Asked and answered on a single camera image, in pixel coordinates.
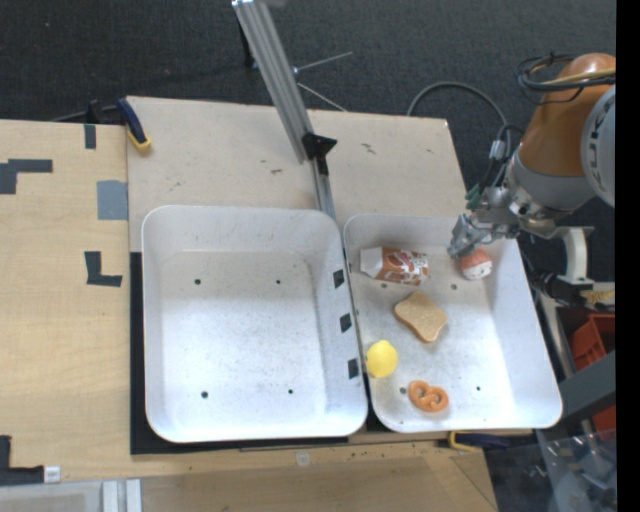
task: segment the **table surface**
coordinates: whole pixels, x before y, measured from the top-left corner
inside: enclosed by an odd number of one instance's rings
[[[63,480],[180,475],[423,457],[461,510],[493,510],[481,458],[467,471],[434,435],[359,432],[344,446],[129,453],[129,254],[161,204],[314,208],[308,164],[295,159],[272,107],[130,98],[152,139],[139,153],[120,126],[0,121],[0,163],[51,159],[52,173],[18,173],[0,195],[0,434],[12,467],[60,466]],[[311,111],[328,156],[336,217],[456,216],[464,185],[444,120]],[[97,183],[128,185],[129,222],[98,218]],[[87,284],[84,253],[120,286]],[[366,446],[366,449],[354,447]],[[477,481],[469,475],[476,473]],[[484,494],[478,486],[484,486]]]

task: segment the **empty white tray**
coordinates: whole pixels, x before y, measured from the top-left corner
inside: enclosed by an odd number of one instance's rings
[[[345,436],[367,414],[340,231],[315,210],[142,225],[146,413],[176,443]]]
[[[393,374],[370,378],[375,413],[397,432],[551,426],[560,417],[562,401],[517,243],[484,246],[493,259],[493,273],[468,281],[446,251],[455,222],[366,214],[345,226],[363,351],[380,339],[398,351]],[[361,273],[360,250],[385,245],[425,252],[426,282],[416,288]],[[420,342],[393,316],[393,307],[416,290],[448,316],[431,344]],[[406,389],[416,379],[444,388],[449,406],[435,414],[414,407]]]

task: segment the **robotic arm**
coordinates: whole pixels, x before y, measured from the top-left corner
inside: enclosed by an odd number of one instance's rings
[[[568,64],[555,80],[530,79],[533,72],[559,61]],[[558,227],[556,222],[596,196],[615,208],[615,58],[550,56],[523,66],[520,84],[545,94],[502,183],[481,182],[467,194],[471,213],[458,217],[447,250],[452,258],[469,256],[481,244],[521,231],[546,239],[562,237],[568,266],[561,279],[584,286],[584,228]]]

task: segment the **yellow lemon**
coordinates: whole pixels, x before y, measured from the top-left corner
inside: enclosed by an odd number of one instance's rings
[[[387,340],[376,341],[366,354],[369,375],[382,378],[391,375],[398,366],[398,352]]]

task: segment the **bread slice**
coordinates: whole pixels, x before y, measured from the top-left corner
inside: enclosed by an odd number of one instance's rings
[[[395,317],[425,343],[436,340],[447,314],[422,292],[413,292],[393,309]]]

